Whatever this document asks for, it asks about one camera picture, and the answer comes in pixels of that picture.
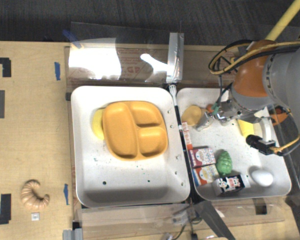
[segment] coiled tan object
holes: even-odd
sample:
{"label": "coiled tan object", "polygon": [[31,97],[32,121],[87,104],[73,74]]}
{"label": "coiled tan object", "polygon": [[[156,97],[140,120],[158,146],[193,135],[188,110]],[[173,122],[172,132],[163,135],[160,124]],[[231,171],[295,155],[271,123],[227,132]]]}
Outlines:
{"label": "coiled tan object", "polygon": [[21,190],[21,201],[24,206],[32,211],[39,211],[46,208],[49,204],[49,195],[39,197],[35,190],[40,188],[40,183],[37,180],[31,179],[27,181]]}

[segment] orange plate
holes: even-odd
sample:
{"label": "orange plate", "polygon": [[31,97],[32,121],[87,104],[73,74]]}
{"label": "orange plate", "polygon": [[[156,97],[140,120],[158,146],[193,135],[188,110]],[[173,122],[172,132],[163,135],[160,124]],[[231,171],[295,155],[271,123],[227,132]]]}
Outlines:
{"label": "orange plate", "polygon": [[102,114],[104,140],[112,155],[137,161],[163,154],[168,147],[165,121],[159,109],[146,101],[119,101]]}

